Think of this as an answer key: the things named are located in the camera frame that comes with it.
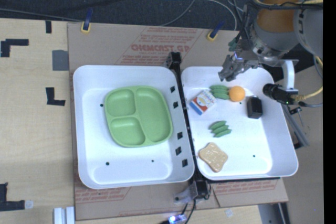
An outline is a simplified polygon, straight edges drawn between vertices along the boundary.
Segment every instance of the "cardboard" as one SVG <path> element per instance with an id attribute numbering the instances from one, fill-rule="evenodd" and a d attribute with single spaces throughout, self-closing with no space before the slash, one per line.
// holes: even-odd
<path id="1" fill-rule="evenodd" d="M 81 23 L 68 23 L 76 220 L 182 211 L 184 204 L 175 204 L 174 195 L 185 190 L 188 182 L 103 190 L 89 189 L 81 183 L 72 76 L 83 65 L 166 66 L 170 51 L 181 53 L 182 70 L 189 66 L 221 66 L 228 54 L 227 44 L 237 32 L 220 30 L 211 42 L 206 39 L 208 29 L 91 24 L 90 32 L 84 34 L 80 27 Z M 281 178 L 211 185 L 210 198 L 199 202 L 196 210 L 288 200 Z"/>

